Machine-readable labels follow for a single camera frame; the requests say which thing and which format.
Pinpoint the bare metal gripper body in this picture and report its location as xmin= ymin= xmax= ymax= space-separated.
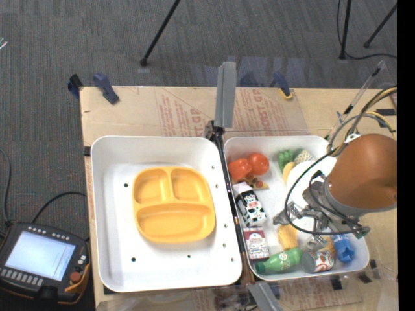
xmin=302 ymin=180 xmax=361 ymax=236

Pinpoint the yellow corn cob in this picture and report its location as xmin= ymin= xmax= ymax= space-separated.
xmin=277 ymin=223 xmax=300 ymax=251

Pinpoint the white plastic tray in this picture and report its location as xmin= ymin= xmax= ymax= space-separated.
xmin=223 ymin=135 xmax=371 ymax=282
xmin=90 ymin=135 xmax=243 ymax=294

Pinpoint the white and orange can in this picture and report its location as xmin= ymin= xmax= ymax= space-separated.
xmin=301 ymin=249 xmax=335 ymax=274

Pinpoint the blue bottle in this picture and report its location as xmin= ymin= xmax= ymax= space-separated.
xmin=331 ymin=233 xmax=355 ymax=264

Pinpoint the cow print milk carton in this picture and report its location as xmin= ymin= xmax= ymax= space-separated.
xmin=232 ymin=181 xmax=268 ymax=228

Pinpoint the red and white small carton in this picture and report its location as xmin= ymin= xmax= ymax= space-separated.
xmin=242 ymin=226 xmax=271 ymax=260

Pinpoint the yellow banana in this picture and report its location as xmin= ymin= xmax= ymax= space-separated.
xmin=282 ymin=161 xmax=297 ymax=184

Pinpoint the pizza slice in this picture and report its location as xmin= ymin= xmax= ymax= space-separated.
xmin=243 ymin=172 xmax=270 ymax=190

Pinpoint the green bottle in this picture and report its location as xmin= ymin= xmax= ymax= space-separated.
xmin=254 ymin=247 xmax=303 ymax=276

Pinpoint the green bell pepper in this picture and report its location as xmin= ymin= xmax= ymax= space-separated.
xmin=277 ymin=149 xmax=295 ymax=173

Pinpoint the red tomato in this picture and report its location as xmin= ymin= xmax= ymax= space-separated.
xmin=247 ymin=152 xmax=270 ymax=176

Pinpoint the orange bell pepper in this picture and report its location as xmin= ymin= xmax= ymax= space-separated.
xmin=227 ymin=157 xmax=254 ymax=183

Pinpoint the yellow divided plate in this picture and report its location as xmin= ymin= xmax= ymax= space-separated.
xmin=132 ymin=166 xmax=217 ymax=244

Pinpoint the brown cardboard board red print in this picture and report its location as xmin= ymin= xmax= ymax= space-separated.
xmin=79 ymin=86 xmax=398 ymax=311

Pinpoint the black tripod leg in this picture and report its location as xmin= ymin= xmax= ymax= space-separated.
xmin=363 ymin=2 xmax=398 ymax=49
xmin=139 ymin=0 xmax=190 ymax=67
xmin=338 ymin=0 xmax=356 ymax=60

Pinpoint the black block with thin wires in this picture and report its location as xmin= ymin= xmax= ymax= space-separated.
xmin=204 ymin=120 xmax=225 ymax=139

